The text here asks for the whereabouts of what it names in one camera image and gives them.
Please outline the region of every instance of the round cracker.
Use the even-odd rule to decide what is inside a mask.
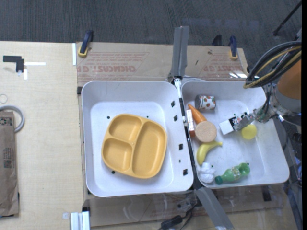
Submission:
[[[195,136],[201,142],[214,141],[217,135],[216,127],[210,121],[202,121],[195,127]]]

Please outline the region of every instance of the bottle label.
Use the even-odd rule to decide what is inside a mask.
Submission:
[[[232,172],[232,174],[234,175],[234,179],[235,179],[235,180],[240,179],[240,177],[241,177],[240,170],[238,170],[236,167],[232,167],[232,168],[231,168],[231,172]]]

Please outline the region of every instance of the green bottle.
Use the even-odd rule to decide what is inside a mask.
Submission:
[[[218,175],[215,182],[220,185],[223,182],[233,182],[239,180],[242,176],[248,175],[250,168],[248,163],[240,163],[238,166],[227,169],[223,175]]]

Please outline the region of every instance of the banana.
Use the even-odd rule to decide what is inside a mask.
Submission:
[[[217,142],[217,141],[211,141],[211,142],[206,142],[202,143],[200,147],[197,149],[196,153],[196,160],[199,165],[202,165],[202,163],[205,161],[207,152],[216,147],[216,146],[221,146],[223,143],[222,142]]]

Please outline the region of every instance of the metal bracket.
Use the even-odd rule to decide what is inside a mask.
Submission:
[[[78,56],[86,57],[88,51],[88,43],[93,41],[93,30],[87,30],[82,45],[78,49]]]
[[[202,206],[207,211],[216,229],[230,230],[234,228],[225,211],[223,210],[220,202],[217,200],[216,196],[210,188],[202,187],[196,190],[195,193]]]
[[[182,77],[185,75],[185,69],[188,65],[188,39],[188,26],[175,28],[172,68],[168,75],[169,82],[172,82],[175,78],[182,79]]]
[[[3,62],[15,62],[16,72],[24,72],[24,59],[21,56],[3,56]]]

